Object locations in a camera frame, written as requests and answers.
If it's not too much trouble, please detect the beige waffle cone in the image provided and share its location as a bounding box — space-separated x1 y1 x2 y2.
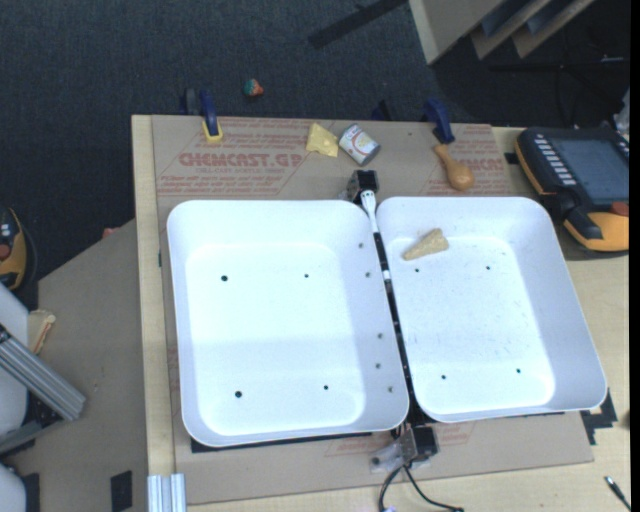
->
402 228 450 262

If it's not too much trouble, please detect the white plastic tray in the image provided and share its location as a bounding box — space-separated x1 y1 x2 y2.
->
165 198 411 448
374 195 609 424

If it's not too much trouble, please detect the yellow cheese wedge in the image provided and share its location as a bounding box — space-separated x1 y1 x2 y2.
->
305 122 340 160

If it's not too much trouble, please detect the beige toy sandwich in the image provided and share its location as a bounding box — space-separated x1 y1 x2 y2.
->
27 309 57 356

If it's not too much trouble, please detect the brown cardboard board red print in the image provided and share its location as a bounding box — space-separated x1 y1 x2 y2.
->
149 114 596 506

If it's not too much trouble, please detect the small white can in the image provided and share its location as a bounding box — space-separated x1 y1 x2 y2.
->
338 123 382 167

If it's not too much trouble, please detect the thin black and white rod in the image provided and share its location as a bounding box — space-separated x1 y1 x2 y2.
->
360 190 416 427

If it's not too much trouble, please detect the tan chicken drumstick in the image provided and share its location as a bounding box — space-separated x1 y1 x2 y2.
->
432 143 476 192

